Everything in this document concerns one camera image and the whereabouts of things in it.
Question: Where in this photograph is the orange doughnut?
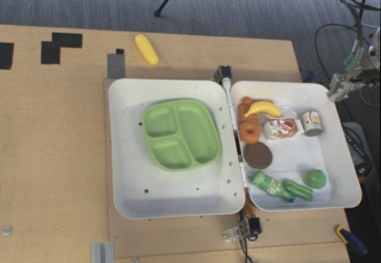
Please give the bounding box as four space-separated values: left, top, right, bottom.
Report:
238 121 261 145

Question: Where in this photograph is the orange sausage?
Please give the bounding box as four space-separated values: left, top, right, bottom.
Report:
237 103 249 125

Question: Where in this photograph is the brown round biscuit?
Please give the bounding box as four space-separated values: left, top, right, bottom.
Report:
243 141 274 171

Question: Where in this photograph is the yellow corn cob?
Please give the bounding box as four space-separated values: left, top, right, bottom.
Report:
134 33 160 67

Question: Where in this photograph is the green round toy vegetable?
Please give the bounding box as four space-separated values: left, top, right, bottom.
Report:
304 168 327 190

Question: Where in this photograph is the green divided plate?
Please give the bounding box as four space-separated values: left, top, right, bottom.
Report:
142 98 223 172

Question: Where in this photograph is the green pea pod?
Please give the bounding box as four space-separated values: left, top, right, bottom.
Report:
282 179 315 202

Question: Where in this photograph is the black block with wires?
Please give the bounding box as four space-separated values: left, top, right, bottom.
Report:
246 217 263 241
214 65 233 82

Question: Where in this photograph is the white plastic tray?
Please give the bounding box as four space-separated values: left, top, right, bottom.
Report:
108 78 246 221
230 80 363 212

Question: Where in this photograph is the yellow banana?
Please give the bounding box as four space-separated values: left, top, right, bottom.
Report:
243 101 283 119

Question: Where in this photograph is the green printed bottle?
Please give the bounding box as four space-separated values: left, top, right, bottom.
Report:
249 170 297 204

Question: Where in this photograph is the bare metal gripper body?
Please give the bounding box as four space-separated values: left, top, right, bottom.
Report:
349 26 381 86

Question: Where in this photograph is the thin black and white rod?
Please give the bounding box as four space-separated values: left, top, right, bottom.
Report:
221 77 249 218

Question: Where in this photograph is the white and brown carton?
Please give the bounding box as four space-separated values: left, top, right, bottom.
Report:
261 117 305 141

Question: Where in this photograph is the small white printed can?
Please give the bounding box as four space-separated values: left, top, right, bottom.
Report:
301 110 323 137

